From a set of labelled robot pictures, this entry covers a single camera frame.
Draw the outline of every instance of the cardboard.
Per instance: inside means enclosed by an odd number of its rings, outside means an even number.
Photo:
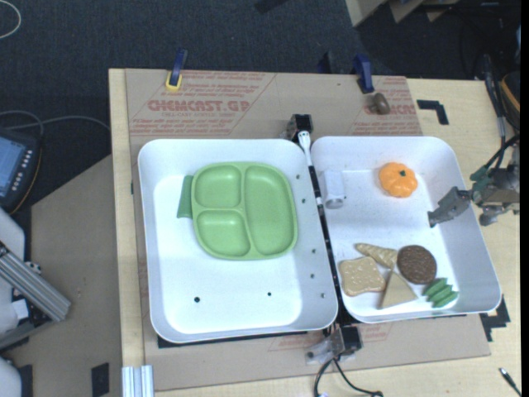
[[[156,138],[274,138],[295,113],[312,116],[313,140],[320,136],[418,136],[421,128],[407,81],[374,77],[374,87],[391,107],[370,109],[354,75],[184,71],[177,93],[165,89],[165,70],[126,69],[127,111],[136,213],[145,363],[154,368],[155,389],[174,390],[295,375],[311,375],[308,347],[322,332],[159,347],[150,324],[145,236],[137,155]],[[364,343],[343,368],[365,369],[425,361],[487,356],[479,315],[360,324]]]

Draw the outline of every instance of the wooden table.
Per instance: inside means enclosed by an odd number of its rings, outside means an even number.
[[[117,223],[117,259],[124,366],[142,366],[145,353],[142,341],[140,291],[136,259],[136,230],[131,195],[131,162],[126,112],[126,75],[124,69],[109,71],[112,119],[112,159]],[[496,117],[481,81],[409,79],[414,100],[438,100],[450,121],[442,126],[435,112],[418,110],[425,136],[446,141],[457,154],[467,186],[475,172],[498,149]],[[482,228],[489,253],[498,273],[511,322],[493,330],[491,356],[477,359],[443,361],[350,373],[361,388],[382,390],[384,396],[516,395],[498,372],[504,367],[522,386],[521,295],[520,295],[520,218],[511,213],[499,222]],[[188,390],[173,390],[156,395],[170,396],[310,396],[313,376],[219,385]],[[320,391],[331,396],[357,395],[337,374],[325,375]]]

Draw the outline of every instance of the dark floor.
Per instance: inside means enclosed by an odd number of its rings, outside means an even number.
[[[383,5],[356,28],[345,0],[288,0],[268,11],[258,10],[264,0],[3,1],[22,21],[0,39],[0,112],[105,123],[107,70],[170,69],[180,46],[189,51],[189,69],[317,72],[330,51],[334,71],[348,74],[361,52],[374,74],[472,79],[484,51],[498,69],[512,68],[521,22],[521,0],[464,0],[435,22],[417,11],[399,24]],[[501,10],[471,9],[484,2],[499,2]],[[16,23],[15,12],[0,4],[0,36]],[[4,127],[27,122],[20,113],[0,116]],[[41,172],[22,210],[109,152],[109,133],[94,122],[46,124]]]

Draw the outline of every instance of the device screen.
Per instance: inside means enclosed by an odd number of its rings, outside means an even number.
[[[6,197],[26,146],[0,136],[0,197]]]

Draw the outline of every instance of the green plate handle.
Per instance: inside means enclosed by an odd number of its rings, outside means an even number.
[[[176,213],[177,218],[193,219],[193,211],[191,210],[191,184],[193,183],[193,176],[186,175],[183,177],[182,193],[180,194],[179,210]]]

